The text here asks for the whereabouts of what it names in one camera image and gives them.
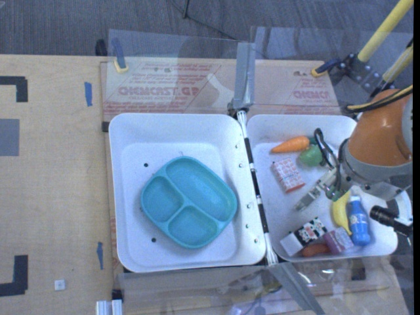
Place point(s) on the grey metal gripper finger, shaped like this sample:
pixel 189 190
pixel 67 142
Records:
pixel 307 199

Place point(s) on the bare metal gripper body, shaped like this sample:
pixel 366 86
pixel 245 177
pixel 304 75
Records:
pixel 329 179

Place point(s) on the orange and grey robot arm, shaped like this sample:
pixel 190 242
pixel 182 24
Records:
pixel 377 136

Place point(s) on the white plastic tray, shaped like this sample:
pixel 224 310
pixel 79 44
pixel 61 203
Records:
pixel 282 208
pixel 183 130

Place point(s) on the green toy pear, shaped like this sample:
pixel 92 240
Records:
pixel 310 156

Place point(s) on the black and white cow carton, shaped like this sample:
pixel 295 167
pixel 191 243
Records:
pixel 305 235

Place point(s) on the yellow banana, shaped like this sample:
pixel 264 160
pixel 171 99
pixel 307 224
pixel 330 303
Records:
pixel 340 213

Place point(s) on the orange sausage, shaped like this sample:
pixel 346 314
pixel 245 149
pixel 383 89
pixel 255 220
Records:
pixel 315 250

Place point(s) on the purple carton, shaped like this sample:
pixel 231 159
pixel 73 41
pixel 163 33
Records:
pixel 338 241

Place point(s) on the orange carrot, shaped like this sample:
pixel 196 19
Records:
pixel 290 144

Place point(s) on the blue bottle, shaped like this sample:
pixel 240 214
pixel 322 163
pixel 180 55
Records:
pixel 358 223

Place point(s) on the thin black and white rod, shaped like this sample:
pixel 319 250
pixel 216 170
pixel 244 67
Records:
pixel 254 176

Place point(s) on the blue divided plate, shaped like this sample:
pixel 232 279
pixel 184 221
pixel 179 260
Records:
pixel 188 202

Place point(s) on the brown cardboard board red print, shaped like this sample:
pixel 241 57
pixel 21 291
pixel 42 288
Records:
pixel 203 87

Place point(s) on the black cylinder on white bracket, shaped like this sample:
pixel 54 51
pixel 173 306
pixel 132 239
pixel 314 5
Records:
pixel 390 217

